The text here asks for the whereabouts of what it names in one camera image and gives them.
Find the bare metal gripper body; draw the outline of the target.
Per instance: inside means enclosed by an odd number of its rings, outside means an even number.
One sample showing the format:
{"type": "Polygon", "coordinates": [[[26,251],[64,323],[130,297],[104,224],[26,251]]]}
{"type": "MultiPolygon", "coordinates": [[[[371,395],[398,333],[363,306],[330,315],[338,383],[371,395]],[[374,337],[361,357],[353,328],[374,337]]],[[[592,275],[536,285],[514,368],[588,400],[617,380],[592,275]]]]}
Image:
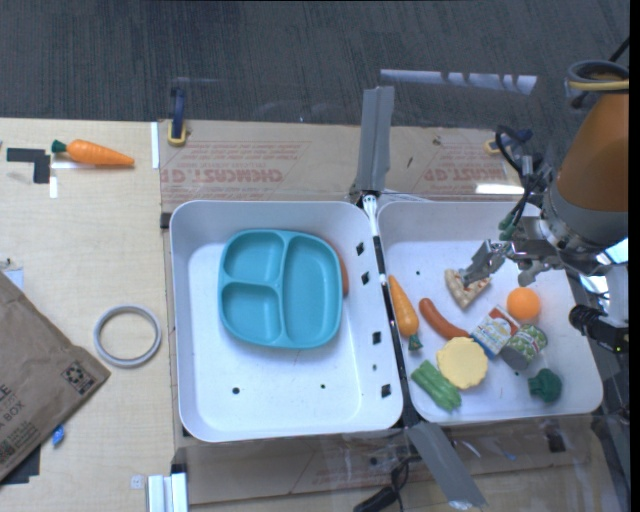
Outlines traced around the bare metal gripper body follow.
{"type": "Polygon", "coordinates": [[[614,246],[597,246],[564,223],[552,224],[540,217],[521,217],[511,223],[504,229],[504,241],[507,257],[516,264],[526,259],[540,260],[549,264],[549,270],[584,276],[604,276],[611,267],[628,264],[614,246]]]}

